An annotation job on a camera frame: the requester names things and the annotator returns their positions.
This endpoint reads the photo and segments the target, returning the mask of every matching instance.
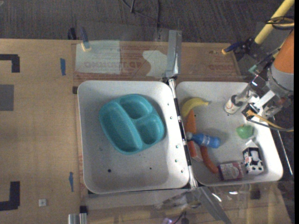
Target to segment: gray square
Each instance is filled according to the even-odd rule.
[[[14,85],[0,84],[0,111],[14,110]]]

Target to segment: blue spray bottle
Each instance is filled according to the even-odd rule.
[[[220,139],[218,137],[212,137],[205,135],[203,133],[193,134],[191,132],[186,133],[186,138],[188,141],[192,140],[198,145],[218,148],[220,146]]]

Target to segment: carrot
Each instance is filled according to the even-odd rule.
[[[185,131],[186,132],[196,133],[196,121],[195,121],[195,116],[194,115],[195,115],[194,110],[190,110],[190,112],[187,116],[186,123],[185,123]],[[194,154],[194,152],[195,152],[194,145],[196,145],[196,144],[194,144],[193,141],[188,142],[188,147],[189,147],[189,152],[190,152],[191,157],[194,157],[194,155],[195,155]],[[219,173],[218,168],[216,167],[215,164],[213,164],[213,162],[209,158],[207,147],[206,146],[200,146],[200,151],[201,151],[201,156],[202,156],[202,159],[203,159],[203,162],[204,162],[205,166],[213,174]]]
[[[194,110],[190,110],[185,124],[186,132],[196,133],[196,121],[194,115]]]

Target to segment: small box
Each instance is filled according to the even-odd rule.
[[[258,175],[264,171],[258,147],[245,148],[243,150],[243,157],[247,174]]]
[[[218,169],[222,180],[237,180],[244,177],[243,170],[239,162],[220,164]]]
[[[192,159],[194,159],[197,162],[203,161],[200,147],[198,144],[195,144],[193,141],[188,141],[188,149]]]

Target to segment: metal bracket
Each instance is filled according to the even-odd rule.
[[[69,214],[68,224],[87,224],[87,213]]]
[[[193,194],[200,200],[201,204],[205,206],[216,221],[222,220],[225,224],[232,223],[208,187],[200,187],[196,189]]]
[[[168,38],[167,67],[165,77],[171,78],[181,72],[182,31],[170,30]]]
[[[183,141],[183,144],[184,144],[186,160],[187,160],[187,164],[188,164],[188,170],[189,170],[189,176],[190,176],[190,179],[189,179],[190,188],[196,188],[199,185],[198,185],[198,182],[195,179],[194,172],[193,172],[193,169],[192,169],[192,163],[191,163],[191,158],[190,158],[189,149],[188,149],[188,145],[187,145],[187,139],[185,137],[184,125],[183,125],[182,117],[181,117],[181,114],[180,114],[180,111],[179,111],[179,106],[178,106],[178,98],[177,98],[176,90],[175,90],[175,87],[176,87],[175,79],[174,78],[169,79],[168,80],[168,85],[171,88],[174,104],[175,104],[176,111],[177,111],[178,125],[180,127],[182,141]]]

